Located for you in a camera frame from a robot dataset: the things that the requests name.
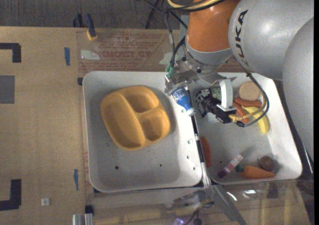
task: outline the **white square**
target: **white square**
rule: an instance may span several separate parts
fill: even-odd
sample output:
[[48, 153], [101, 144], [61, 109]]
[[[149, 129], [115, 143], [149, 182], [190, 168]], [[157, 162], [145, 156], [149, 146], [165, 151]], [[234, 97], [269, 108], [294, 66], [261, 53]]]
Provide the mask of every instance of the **white square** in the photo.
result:
[[49, 205], [50, 205], [50, 199], [49, 198], [41, 199], [41, 206], [42, 207], [49, 206]]

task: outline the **toy kitchen sink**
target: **toy kitchen sink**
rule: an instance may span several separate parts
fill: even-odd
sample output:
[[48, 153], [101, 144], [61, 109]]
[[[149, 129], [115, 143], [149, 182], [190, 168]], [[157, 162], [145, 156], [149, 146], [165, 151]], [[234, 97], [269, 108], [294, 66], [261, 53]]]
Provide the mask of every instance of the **toy kitchen sink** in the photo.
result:
[[[83, 94], [88, 139], [89, 176], [94, 188], [104, 193], [133, 190], [193, 187], [208, 175], [211, 182], [228, 185], [296, 179], [302, 173], [302, 163], [294, 143], [276, 86], [273, 80], [254, 75], [268, 95], [267, 117], [270, 130], [262, 134], [256, 124], [240, 128], [233, 123], [222, 124], [212, 116], [196, 113], [193, 121], [183, 107], [164, 93], [165, 72], [93, 71], [83, 79]], [[236, 77], [234, 94], [249, 81], [244, 73], [221, 73]], [[168, 135], [145, 148], [127, 151], [111, 139], [100, 114], [100, 103], [116, 90], [143, 85], [150, 88], [163, 104], [169, 119]], [[205, 88], [200, 82], [189, 85], [190, 96]], [[212, 165], [207, 168], [201, 158], [201, 145], [195, 136], [205, 137], [211, 148]], [[224, 178], [217, 174], [237, 155], [244, 159], [241, 166], [257, 165], [264, 155], [276, 160], [276, 176], [267, 179], [245, 179], [233, 170]]]

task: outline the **beige round toy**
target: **beige round toy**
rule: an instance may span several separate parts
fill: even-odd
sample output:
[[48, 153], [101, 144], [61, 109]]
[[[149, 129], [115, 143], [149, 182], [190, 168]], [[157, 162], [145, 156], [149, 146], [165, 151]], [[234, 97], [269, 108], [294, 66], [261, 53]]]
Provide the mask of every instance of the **beige round toy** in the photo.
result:
[[239, 97], [247, 101], [255, 101], [260, 95], [260, 89], [252, 81], [243, 83], [239, 87]]

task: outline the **yellow banana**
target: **yellow banana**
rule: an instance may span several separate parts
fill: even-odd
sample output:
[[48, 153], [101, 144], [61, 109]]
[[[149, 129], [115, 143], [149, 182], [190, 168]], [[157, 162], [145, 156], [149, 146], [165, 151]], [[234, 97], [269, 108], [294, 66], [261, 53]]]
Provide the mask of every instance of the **yellow banana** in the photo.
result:
[[[253, 113], [255, 111], [258, 110], [257, 107], [245, 107], [242, 106], [242, 108], [244, 110], [246, 110], [248, 113]], [[258, 112], [257, 114], [254, 115], [255, 119], [259, 118], [262, 115], [262, 112]], [[261, 132], [263, 132], [264, 134], [266, 134], [269, 130], [269, 121], [268, 118], [266, 116], [262, 117], [260, 120], [257, 121]]]

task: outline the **white cap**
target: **white cap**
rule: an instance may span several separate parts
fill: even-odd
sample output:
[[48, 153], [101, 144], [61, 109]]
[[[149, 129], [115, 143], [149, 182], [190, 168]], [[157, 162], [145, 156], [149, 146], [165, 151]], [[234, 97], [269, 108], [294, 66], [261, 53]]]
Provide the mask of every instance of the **white cap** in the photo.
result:
[[193, 116], [196, 113], [196, 110], [194, 108], [190, 108], [186, 111], [186, 114], [188, 116]]

